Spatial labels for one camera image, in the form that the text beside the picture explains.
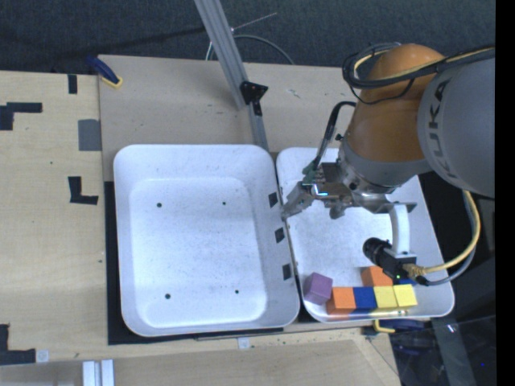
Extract orange cube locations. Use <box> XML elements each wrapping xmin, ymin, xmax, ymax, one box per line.
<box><xmin>360</xmin><ymin>265</ymin><xmax>394</xmax><ymax>289</ymax></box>
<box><xmin>325</xmin><ymin>285</ymin><xmax>357</xmax><ymax>318</ymax></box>

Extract yellow cube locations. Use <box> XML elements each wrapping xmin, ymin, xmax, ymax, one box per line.
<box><xmin>393</xmin><ymin>283</ymin><xmax>419</xmax><ymax>309</ymax></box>
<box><xmin>373</xmin><ymin>285</ymin><xmax>400</xmax><ymax>310</ymax></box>

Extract white plastic tray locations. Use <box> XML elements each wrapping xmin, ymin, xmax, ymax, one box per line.
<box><xmin>113</xmin><ymin>143</ymin><xmax>302</xmax><ymax>338</ymax></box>
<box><xmin>275</xmin><ymin>146</ymin><xmax>456</xmax><ymax>324</ymax></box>

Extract black cylinder on white bracket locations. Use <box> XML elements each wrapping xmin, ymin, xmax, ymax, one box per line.
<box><xmin>361</xmin><ymin>202</ymin><xmax>418</xmax><ymax>281</ymax></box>

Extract purple cube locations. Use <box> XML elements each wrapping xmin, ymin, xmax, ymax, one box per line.
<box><xmin>303</xmin><ymin>272</ymin><xmax>335</xmax><ymax>306</ymax></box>

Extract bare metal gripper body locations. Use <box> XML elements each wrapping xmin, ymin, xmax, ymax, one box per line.
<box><xmin>311</xmin><ymin>162</ymin><xmax>400</xmax><ymax>214</ymax></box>

